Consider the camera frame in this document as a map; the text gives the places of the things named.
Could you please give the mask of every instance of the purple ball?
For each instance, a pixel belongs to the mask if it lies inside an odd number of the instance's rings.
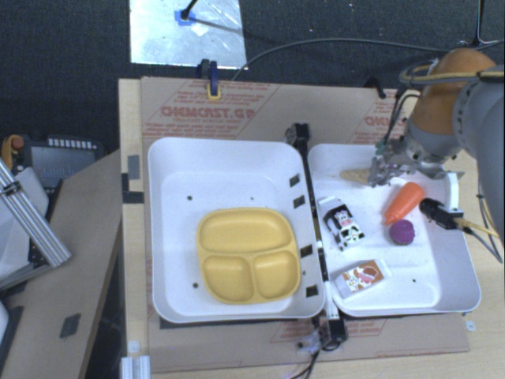
[[[413,237],[415,236],[413,224],[409,220],[399,220],[391,225],[389,235],[395,244],[406,246],[413,241]]]

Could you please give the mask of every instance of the cardboard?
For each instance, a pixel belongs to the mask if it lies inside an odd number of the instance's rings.
[[[141,81],[141,132],[144,158],[144,215],[148,354],[153,373],[223,367],[307,362],[297,351],[300,338],[313,331],[310,320],[239,322],[237,324],[172,325],[152,307],[150,216],[146,153],[160,137],[203,137],[282,141],[294,122],[307,122],[319,143],[374,144],[386,132],[394,104],[392,90],[378,98],[375,90],[280,84],[223,82],[223,98],[208,101],[205,81],[144,78]],[[138,85],[129,82],[135,102]],[[393,136],[402,132],[395,127]],[[461,317],[455,313],[348,324],[350,338],[323,360],[382,358],[469,350]]]
[[[119,248],[119,167],[115,152],[63,182],[50,225],[72,257],[6,299],[23,313],[2,379],[84,378]]]

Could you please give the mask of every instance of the black floor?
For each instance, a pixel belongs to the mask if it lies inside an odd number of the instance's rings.
[[[448,50],[475,33],[477,0],[239,0],[248,58],[293,41],[346,37]],[[483,39],[502,39],[504,0],[486,0]],[[486,53],[503,63],[503,45]],[[262,58],[243,81],[396,88],[400,71],[434,52],[318,43]],[[129,62],[129,0],[0,0],[0,137],[72,134],[118,148],[118,79],[193,77],[194,68]],[[229,79],[232,71],[220,72]],[[88,377],[116,377],[113,279]]]

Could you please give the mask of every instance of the yellow plate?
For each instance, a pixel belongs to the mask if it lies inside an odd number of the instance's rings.
[[[196,244],[205,287],[221,302],[271,302],[291,296],[300,285],[293,230],[271,209],[209,213],[198,225]]]

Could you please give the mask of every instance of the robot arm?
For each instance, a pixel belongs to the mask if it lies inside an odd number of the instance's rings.
[[[475,77],[484,70],[482,74],[493,77],[486,81]],[[461,78],[469,72],[473,74],[468,77],[470,82]],[[443,164],[464,148],[477,161],[481,189],[504,243],[503,65],[496,66],[484,54],[462,48],[445,55],[429,74],[424,79],[433,84],[422,91],[404,135],[385,142],[372,160],[368,182],[384,185],[394,176],[415,171],[444,178]],[[444,82],[437,83],[437,77]]]

